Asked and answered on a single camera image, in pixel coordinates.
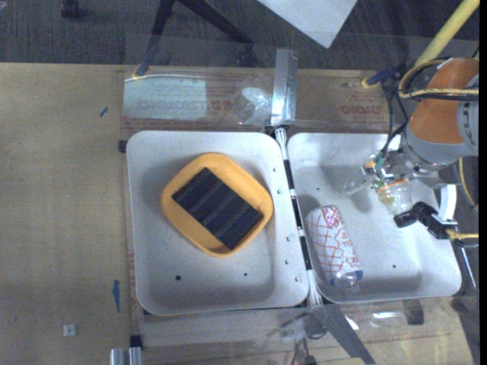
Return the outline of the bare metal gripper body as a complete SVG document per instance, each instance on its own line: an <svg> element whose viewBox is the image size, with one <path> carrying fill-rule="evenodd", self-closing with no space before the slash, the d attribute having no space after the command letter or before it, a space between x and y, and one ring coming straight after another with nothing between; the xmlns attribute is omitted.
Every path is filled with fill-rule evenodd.
<svg viewBox="0 0 487 365"><path fill-rule="evenodd" d="M367 157L361 166L361 186L385 186L401 179L424 183L438 188L444 181L440 177L442 166L428 163L405 148L378 151Z"/></svg>

